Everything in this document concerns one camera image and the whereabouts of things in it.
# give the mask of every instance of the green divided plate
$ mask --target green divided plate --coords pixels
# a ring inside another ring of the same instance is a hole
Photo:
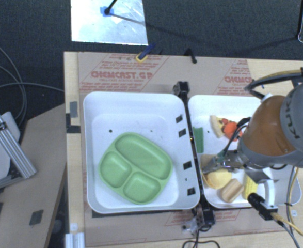
[[[113,191],[138,205],[158,197],[173,169],[170,156],[143,136],[118,136],[103,154],[99,175]]]

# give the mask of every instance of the toy pizza slice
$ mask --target toy pizza slice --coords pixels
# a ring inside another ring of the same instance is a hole
[[[222,136],[226,136],[227,138],[231,138],[237,128],[237,122],[228,120],[226,118],[219,118],[215,115],[210,116],[210,122],[212,129],[218,138]]]

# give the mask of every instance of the cardboard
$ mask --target cardboard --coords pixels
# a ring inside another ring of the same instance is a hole
[[[92,212],[86,200],[86,157],[83,99],[92,91],[171,93],[178,81],[188,81],[189,96],[248,96],[243,88],[252,78],[245,59],[148,56],[139,64],[134,54],[79,53],[79,103],[82,128],[85,245],[102,246],[191,238],[182,224],[193,218],[190,210],[100,215]],[[284,207],[279,212],[284,214]],[[282,231],[273,221],[264,221],[251,208],[218,210],[216,224],[202,237]]]

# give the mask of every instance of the dark floor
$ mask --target dark floor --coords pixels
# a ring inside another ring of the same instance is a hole
[[[197,56],[303,60],[303,43],[295,38],[301,0],[142,1],[148,41],[164,55],[183,55],[191,48]],[[0,0],[0,46],[24,82],[63,89],[64,51],[143,49],[72,42],[70,9],[70,0]],[[14,72],[1,52],[0,66]],[[0,69],[0,85],[12,82]],[[64,102],[63,93],[54,90],[27,86],[26,94],[25,120]],[[1,113],[17,115],[21,104],[17,86],[0,90]]]

